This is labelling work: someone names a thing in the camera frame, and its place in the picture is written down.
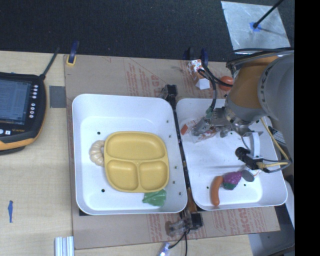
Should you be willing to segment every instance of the red tomato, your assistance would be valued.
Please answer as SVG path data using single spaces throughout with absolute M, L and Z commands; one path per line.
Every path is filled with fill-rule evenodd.
M 224 75 L 223 77 L 220 78 L 220 80 L 228 85 L 233 85 L 234 84 L 234 79 L 231 77 L 231 76 L 227 76 L 227 75 Z M 219 88 L 221 90 L 224 90 L 224 91 L 230 91 L 231 90 L 231 87 L 229 86 L 225 86 L 223 84 L 218 84 L 219 85 Z

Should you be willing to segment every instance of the black antenna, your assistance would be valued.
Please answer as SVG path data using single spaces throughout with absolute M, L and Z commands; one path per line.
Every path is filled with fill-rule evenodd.
M 55 53 L 53 54 L 48 66 L 46 67 L 46 69 L 44 70 L 44 72 L 39 75 L 40 78 L 42 78 L 42 80 L 45 80 L 46 78 L 46 74 L 48 73 L 49 69 L 51 68 L 52 64 L 54 63 L 55 61 L 55 58 L 57 57 L 58 53 L 60 51 L 60 48 L 58 47 L 56 50 L 55 50 Z

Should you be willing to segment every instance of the white tray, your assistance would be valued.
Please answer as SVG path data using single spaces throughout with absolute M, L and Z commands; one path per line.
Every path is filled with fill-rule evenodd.
M 202 118 L 212 99 L 181 99 L 176 106 L 179 126 Z M 216 107 L 224 106 L 225 100 L 218 99 Z M 254 123 L 253 131 L 264 131 L 260 136 L 260 154 L 265 159 L 277 160 L 272 140 L 261 122 Z M 236 132 L 229 132 L 224 138 L 217 133 L 214 137 L 194 143 L 190 133 L 181 136 L 188 168 L 190 186 L 195 203 L 206 211 L 282 205 L 287 200 L 287 188 L 281 171 L 261 172 L 253 182 L 241 178 L 233 190 L 219 189 L 220 205 L 210 201 L 210 186 L 215 176 L 240 171 L 245 164 L 238 160 L 235 151 L 245 147 Z
M 161 98 L 81 94 L 72 103 L 75 192 L 79 208 L 89 215 L 178 213 L 187 205 L 187 190 L 173 110 Z M 115 190 L 105 170 L 89 158 L 97 140 L 119 131 L 149 132 L 165 143 L 169 182 L 163 206 L 143 203 L 144 193 Z

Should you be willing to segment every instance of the orange sausage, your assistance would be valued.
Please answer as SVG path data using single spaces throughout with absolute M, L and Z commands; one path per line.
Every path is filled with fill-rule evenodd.
M 222 176 L 216 176 L 213 179 L 213 182 L 211 184 L 210 196 L 211 196 L 211 203 L 214 206 L 218 206 L 220 204 L 219 188 L 223 181 L 224 181 L 224 178 Z

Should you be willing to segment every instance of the black fabric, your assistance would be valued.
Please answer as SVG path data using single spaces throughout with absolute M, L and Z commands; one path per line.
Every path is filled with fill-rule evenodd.
M 294 47 L 295 1 L 277 9 Z M 182 59 L 193 47 L 225 62 L 233 50 L 219 0 L 0 0 L 0 51 L 68 54 L 73 40 L 84 55 Z

